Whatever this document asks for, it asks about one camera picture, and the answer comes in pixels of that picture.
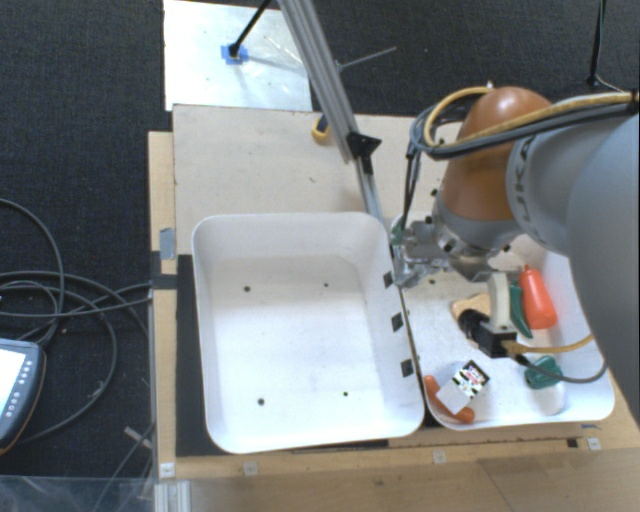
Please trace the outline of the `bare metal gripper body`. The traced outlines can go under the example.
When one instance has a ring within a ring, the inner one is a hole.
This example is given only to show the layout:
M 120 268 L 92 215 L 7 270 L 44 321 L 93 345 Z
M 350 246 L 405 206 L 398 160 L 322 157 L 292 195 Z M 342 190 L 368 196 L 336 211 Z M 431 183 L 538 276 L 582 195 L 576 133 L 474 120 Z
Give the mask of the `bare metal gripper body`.
M 485 282 L 494 272 L 489 260 L 519 234 L 514 220 L 433 217 L 430 222 L 414 221 L 393 248 L 395 284 L 412 288 L 441 271 L 454 271 L 471 283 Z

